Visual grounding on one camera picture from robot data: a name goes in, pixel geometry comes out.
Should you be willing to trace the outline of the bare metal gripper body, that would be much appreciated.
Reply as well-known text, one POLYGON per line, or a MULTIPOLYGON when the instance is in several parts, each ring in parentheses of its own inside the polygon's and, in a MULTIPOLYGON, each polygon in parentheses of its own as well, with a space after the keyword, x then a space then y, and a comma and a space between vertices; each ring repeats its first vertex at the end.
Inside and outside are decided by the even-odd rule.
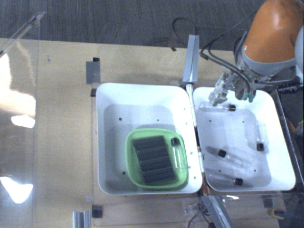
POLYGON ((236 99, 254 99, 257 89, 264 87, 271 79, 271 76, 263 75, 247 66, 227 66, 226 69, 229 71, 222 73, 214 90, 217 93, 222 89, 233 91, 236 99))

